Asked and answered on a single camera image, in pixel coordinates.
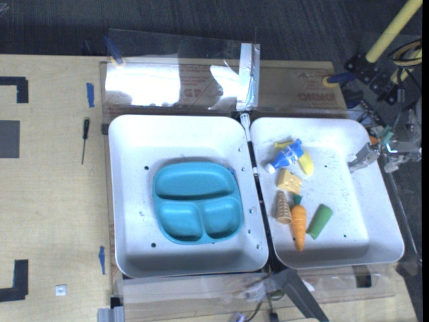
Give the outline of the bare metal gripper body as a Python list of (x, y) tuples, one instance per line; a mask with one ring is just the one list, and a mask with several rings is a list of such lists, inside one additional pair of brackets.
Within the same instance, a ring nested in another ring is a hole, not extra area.
[(387, 161), (393, 164), (419, 162), (422, 159), (421, 147), (412, 142), (390, 140), (381, 146), (381, 151)]

